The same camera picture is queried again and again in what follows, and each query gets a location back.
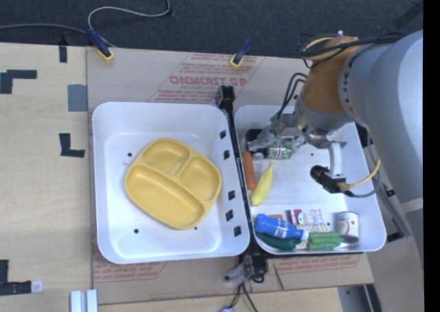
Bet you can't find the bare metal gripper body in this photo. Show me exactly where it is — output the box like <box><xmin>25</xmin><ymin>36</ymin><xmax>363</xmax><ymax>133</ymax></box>
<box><xmin>271</xmin><ymin>113</ymin><xmax>347</xmax><ymax>150</ymax></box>

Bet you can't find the green and white can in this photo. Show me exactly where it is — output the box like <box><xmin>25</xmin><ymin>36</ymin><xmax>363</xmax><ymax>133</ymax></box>
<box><xmin>266</xmin><ymin>141</ymin><xmax>294</xmax><ymax>161</ymax></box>

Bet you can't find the orange carrot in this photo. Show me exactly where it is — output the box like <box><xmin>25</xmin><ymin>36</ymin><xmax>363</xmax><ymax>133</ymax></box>
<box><xmin>241</xmin><ymin>151</ymin><xmax>258</xmax><ymax>191</ymax></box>

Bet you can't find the thin black and white rod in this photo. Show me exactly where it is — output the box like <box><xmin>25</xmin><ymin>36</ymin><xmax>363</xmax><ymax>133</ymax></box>
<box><xmin>223</xmin><ymin>104</ymin><xmax>257</xmax><ymax>256</ymax></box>

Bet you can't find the yellow banana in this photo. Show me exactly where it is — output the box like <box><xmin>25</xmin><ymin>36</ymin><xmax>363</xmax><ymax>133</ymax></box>
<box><xmin>250</xmin><ymin>161</ymin><xmax>276</xmax><ymax>207</ymax></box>

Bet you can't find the white plastic tray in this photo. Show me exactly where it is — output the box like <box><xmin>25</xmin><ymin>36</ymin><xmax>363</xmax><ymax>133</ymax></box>
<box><xmin>233</xmin><ymin>104</ymin><xmax>387</xmax><ymax>256</ymax></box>
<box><xmin>91</xmin><ymin>101</ymin><xmax>251</xmax><ymax>265</ymax></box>

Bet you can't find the white and red carton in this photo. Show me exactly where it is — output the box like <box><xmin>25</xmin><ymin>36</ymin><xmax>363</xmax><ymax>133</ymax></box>
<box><xmin>286</xmin><ymin>208</ymin><xmax>325</xmax><ymax>227</ymax></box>

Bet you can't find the beige waffle biscuit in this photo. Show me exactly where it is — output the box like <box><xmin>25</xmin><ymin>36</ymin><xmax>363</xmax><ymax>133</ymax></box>
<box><xmin>295</xmin><ymin>223</ymin><xmax>328</xmax><ymax>235</ymax></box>

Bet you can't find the blue bottle with white cap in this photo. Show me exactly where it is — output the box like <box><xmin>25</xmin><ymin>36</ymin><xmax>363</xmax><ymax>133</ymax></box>
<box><xmin>254</xmin><ymin>213</ymin><xmax>310</xmax><ymax>243</ymax></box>

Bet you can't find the white can with orange print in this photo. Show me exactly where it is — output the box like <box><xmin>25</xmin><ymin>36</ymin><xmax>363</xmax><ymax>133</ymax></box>
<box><xmin>335</xmin><ymin>210</ymin><xmax>360</xmax><ymax>238</ymax></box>

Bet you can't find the green bean bundle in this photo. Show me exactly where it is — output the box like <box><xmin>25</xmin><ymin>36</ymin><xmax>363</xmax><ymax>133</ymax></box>
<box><xmin>307</xmin><ymin>230</ymin><xmax>343</xmax><ymax>251</ymax></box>

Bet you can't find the dark green cucumber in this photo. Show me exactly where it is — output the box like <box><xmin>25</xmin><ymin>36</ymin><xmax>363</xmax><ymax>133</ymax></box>
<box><xmin>256</xmin><ymin>232</ymin><xmax>303</xmax><ymax>252</ymax></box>

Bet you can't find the yellow divided plate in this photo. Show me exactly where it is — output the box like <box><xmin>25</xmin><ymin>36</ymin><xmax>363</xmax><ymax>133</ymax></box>
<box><xmin>123</xmin><ymin>137</ymin><xmax>223</xmax><ymax>231</ymax></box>

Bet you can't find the brown cardboard board red print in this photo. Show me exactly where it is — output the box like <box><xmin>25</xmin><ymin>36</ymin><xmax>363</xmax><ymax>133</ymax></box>
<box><xmin>85</xmin><ymin>45</ymin><xmax>375</xmax><ymax>305</ymax></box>

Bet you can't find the black cylinder on white bracket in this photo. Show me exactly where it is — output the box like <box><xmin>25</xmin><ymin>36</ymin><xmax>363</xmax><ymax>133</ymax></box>
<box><xmin>309</xmin><ymin>141</ymin><xmax>347</xmax><ymax>194</ymax></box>

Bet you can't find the black block with thin wires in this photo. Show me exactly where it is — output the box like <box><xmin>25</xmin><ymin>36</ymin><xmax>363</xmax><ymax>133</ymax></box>
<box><xmin>214</xmin><ymin>85</ymin><xmax>237</xmax><ymax>111</ymax></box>
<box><xmin>240</xmin><ymin>254</ymin><xmax>270</xmax><ymax>280</ymax></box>

